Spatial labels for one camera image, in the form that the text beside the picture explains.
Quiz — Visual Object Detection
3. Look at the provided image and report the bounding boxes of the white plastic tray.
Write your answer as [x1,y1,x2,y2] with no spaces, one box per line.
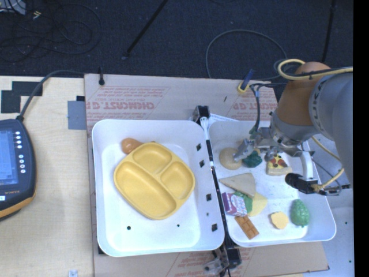
[208,119,337,248]
[91,118,225,258]

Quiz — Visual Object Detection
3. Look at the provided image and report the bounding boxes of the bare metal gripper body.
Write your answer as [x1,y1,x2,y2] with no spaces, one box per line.
[248,126,303,156]

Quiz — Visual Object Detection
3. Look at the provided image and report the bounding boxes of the orange rounded toy food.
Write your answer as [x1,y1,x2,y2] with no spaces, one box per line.
[121,137,145,155]

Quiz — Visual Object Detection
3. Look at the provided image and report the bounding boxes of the green broccoli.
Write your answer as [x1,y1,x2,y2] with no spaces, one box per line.
[242,151,263,169]

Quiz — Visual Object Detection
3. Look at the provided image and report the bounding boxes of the white and purple small carton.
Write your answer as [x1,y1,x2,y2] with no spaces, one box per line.
[221,192,248,218]

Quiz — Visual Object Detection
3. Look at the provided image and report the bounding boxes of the green lettuce leaf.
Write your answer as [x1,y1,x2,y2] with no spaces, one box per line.
[233,191,254,213]

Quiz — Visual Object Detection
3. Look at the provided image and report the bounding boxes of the small yellow round toy food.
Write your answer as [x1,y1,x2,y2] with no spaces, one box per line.
[270,211,289,230]

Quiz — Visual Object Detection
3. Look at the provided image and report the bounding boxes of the beige triangular bread slice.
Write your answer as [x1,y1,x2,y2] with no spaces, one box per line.
[218,172,257,199]

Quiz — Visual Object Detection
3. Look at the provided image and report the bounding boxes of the thin black and white rod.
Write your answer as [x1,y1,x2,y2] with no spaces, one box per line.
[201,116,232,251]

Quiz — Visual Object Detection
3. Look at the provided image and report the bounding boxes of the beige round biscuit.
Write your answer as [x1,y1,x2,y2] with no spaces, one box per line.
[219,147,243,171]

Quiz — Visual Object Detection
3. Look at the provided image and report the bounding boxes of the yellow cheese slice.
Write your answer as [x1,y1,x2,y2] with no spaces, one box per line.
[247,192,269,218]

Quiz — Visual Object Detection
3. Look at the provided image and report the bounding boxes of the brown cardboard board red print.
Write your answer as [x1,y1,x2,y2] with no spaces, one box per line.
[84,73,330,277]

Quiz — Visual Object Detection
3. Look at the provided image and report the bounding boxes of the pizza slice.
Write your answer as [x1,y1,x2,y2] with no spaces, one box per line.
[265,154,293,177]

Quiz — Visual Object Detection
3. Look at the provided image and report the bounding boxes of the green grapes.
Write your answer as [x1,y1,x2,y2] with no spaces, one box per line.
[290,199,311,228]

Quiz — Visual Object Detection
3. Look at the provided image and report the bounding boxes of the black block with thin wires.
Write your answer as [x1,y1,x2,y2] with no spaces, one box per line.
[212,246,242,271]
[193,105,210,123]

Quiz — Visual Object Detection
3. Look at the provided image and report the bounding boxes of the yellow divided plate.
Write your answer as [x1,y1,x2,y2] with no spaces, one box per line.
[113,141,196,221]

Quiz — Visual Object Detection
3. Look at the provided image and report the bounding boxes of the black cylinder on white bracket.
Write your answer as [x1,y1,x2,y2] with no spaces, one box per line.
[285,150,319,195]

